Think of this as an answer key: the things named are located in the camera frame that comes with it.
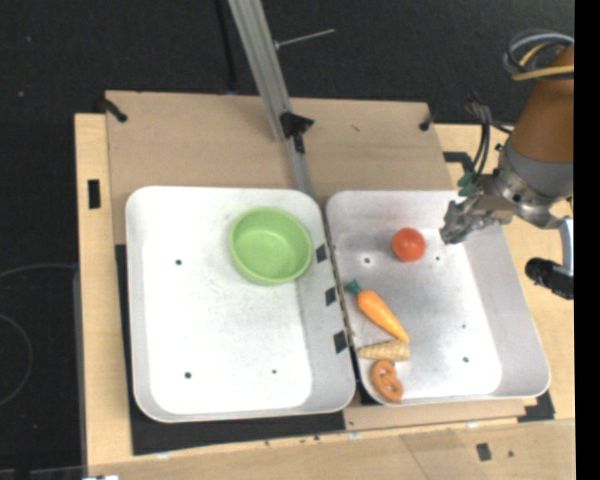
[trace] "toy carrot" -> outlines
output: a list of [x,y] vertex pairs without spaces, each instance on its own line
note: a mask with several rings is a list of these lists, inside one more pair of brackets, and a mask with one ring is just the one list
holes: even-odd
[[372,322],[396,338],[409,343],[407,331],[376,292],[362,290],[356,281],[351,281],[344,289],[356,296],[358,307]]

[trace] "black bracket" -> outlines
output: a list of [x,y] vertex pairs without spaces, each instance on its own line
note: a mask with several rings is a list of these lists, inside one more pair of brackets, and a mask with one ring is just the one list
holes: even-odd
[[315,123],[313,119],[302,117],[291,112],[285,112],[280,116],[282,131],[287,139],[293,137],[293,144],[298,153],[304,153],[304,142],[302,134],[306,132]]

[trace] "tray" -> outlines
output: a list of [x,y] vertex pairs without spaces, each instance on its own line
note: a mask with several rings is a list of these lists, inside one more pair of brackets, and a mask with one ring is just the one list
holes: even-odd
[[[295,215],[316,254],[296,281],[258,286],[232,263],[232,221]],[[126,205],[134,395],[150,418],[211,421],[336,412],[355,392],[317,204],[295,190],[144,187]]]
[[[355,279],[387,302],[411,337],[411,358],[396,363],[402,400],[387,402],[370,382],[373,360],[356,358],[363,385],[378,402],[415,405],[534,397],[549,367],[502,229],[493,225],[457,245],[439,228],[452,191],[347,191],[326,208],[334,262],[344,286]],[[391,238],[414,227],[427,241],[418,261],[398,260]],[[343,294],[355,348],[392,337]]]

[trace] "bowl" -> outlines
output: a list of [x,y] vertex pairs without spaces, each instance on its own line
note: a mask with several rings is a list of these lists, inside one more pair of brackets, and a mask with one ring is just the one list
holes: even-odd
[[253,208],[232,224],[231,256],[240,273],[263,285],[288,283],[311,263],[313,246],[304,225],[278,208]]

